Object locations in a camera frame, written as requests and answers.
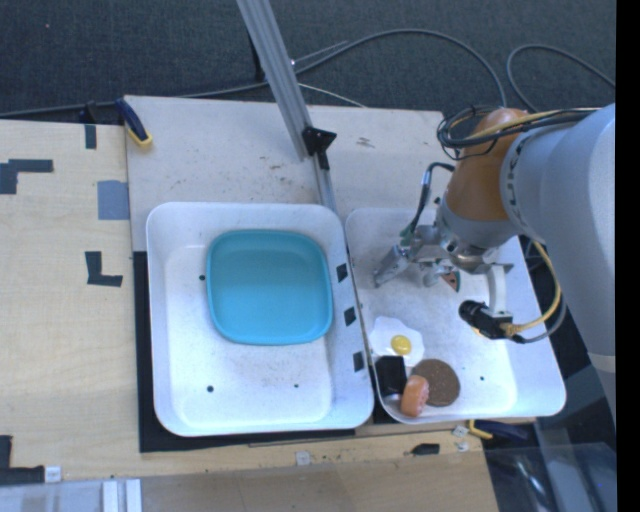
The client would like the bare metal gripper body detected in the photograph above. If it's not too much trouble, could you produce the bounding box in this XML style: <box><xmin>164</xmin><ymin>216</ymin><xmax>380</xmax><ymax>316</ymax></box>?
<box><xmin>403</xmin><ymin>224</ymin><xmax>514</xmax><ymax>275</ymax></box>

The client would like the brown round biscuit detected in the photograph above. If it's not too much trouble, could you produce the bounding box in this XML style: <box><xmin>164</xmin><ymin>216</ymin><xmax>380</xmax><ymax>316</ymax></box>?
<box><xmin>410</xmin><ymin>358</ymin><xmax>462</xmax><ymax>408</ymax></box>

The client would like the white and yellow fried egg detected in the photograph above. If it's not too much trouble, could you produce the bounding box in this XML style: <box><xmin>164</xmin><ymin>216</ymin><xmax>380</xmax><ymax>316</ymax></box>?
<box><xmin>369</xmin><ymin>315</ymin><xmax>427</xmax><ymax>370</ymax></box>

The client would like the white plastic tray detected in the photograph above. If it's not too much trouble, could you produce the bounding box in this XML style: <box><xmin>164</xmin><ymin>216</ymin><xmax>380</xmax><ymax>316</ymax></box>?
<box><xmin>344</xmin><ymin>206</ymin><xmax>568</xmax><ymax>426</ymax></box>
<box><xmin>145</xmin><ymin>201</ymin><xmax>376</xmax><ymax>438</ymax></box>

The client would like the blue plate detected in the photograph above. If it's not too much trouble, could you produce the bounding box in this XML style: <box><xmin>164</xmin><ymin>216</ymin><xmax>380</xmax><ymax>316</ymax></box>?
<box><xmin>205</xmin><ymin>228</ymin><xmax>335</xmax><ymax>347</ymax></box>

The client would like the orange sausage piece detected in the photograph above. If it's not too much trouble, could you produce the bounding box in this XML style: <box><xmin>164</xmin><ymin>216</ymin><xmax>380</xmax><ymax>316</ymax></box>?
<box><xmin>399</xmin><ymin>374</ymin><xmax>432</xmax><ymax>419</ymax></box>

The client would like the black cylinder on white bracket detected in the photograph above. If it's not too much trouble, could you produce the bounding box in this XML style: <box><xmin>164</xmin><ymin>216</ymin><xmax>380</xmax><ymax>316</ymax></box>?
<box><xmin>458</xmin><ymin>261</ymin><xmax>515</xmax><ymax>341</ymax></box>

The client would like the black block with wires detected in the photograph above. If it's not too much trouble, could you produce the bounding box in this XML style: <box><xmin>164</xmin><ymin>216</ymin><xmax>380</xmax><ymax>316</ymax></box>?
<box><xmin>374</xmin><ymin>355</ymin><xmax>409</xmax><ymax>398</ymax></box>

